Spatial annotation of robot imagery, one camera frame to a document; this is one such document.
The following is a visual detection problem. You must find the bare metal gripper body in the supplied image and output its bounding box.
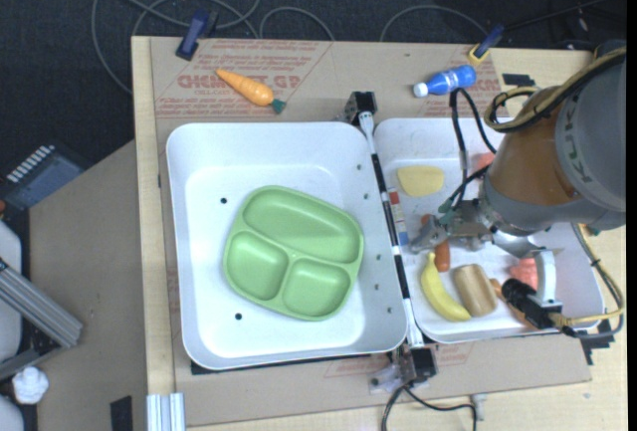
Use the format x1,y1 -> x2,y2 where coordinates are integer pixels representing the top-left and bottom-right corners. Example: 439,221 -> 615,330
446,198 -> 546,260

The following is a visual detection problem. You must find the red-orange sausage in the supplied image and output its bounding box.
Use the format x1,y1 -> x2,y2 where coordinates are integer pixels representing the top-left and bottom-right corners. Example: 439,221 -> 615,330
420,213 -> 452,273

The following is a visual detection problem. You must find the thin black and white rod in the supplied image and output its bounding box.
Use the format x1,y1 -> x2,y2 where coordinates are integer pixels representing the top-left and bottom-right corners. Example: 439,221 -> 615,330
358,111 -> 425,346

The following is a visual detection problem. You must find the pale yellow flat slice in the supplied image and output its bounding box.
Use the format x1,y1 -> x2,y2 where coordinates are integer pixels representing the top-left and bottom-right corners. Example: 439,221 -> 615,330
396,165 -> 446,198

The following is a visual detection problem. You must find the yellow banana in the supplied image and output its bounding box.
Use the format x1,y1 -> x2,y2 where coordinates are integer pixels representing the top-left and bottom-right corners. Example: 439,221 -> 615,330
420,251 -> 473,323

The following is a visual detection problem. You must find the tan bread bun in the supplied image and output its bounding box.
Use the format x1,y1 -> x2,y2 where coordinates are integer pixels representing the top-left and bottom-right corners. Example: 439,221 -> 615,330
451,263 -> 499,319

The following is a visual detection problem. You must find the pink-orange toy food piece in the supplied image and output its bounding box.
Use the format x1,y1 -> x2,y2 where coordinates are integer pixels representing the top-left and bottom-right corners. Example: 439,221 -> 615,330
509,258 -> 540,289

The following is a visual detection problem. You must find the white plastic tray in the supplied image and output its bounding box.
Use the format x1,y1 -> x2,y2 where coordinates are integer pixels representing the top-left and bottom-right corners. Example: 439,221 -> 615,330
371,116 -> 606,345
165,120 -> 410,371

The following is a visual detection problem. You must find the green divided plate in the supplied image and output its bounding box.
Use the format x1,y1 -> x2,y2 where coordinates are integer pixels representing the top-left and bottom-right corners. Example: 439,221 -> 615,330
222,184 -> 365,323

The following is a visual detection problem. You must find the blue bottle with white cap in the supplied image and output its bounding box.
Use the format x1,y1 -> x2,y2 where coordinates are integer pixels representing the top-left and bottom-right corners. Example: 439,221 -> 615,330
412,64 -> 478,99

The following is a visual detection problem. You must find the brown cardboard board red print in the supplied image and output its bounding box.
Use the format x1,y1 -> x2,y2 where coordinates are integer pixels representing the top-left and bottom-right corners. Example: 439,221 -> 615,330
148,38 -> 594,428

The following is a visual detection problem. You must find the orange carrot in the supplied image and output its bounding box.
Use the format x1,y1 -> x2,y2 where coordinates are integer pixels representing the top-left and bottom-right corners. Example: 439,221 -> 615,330
215,68 -> 288,115

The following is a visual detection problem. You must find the black cylinder on white bracket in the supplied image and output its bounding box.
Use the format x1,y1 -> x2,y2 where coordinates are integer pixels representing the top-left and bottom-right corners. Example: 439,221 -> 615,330
501,249 -> 564,331

